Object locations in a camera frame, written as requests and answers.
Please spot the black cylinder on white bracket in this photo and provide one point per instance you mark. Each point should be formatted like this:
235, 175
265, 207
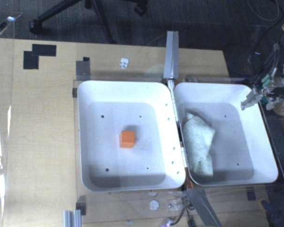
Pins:
281, 94

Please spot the orange cube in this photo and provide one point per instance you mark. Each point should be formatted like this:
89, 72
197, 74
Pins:
127, 139

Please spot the white plastic tray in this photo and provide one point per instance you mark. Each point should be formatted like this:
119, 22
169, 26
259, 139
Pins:
232, 98
113, 96

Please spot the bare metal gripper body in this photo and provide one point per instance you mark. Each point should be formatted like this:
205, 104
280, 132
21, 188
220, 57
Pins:
282, 83

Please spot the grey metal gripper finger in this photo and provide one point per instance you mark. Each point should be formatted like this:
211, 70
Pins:
250, 100

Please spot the pale crumpled cloth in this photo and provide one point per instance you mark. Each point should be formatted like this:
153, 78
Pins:
198, 138

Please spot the black office chair base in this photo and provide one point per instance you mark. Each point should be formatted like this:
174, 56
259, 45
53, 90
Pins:
61, 6

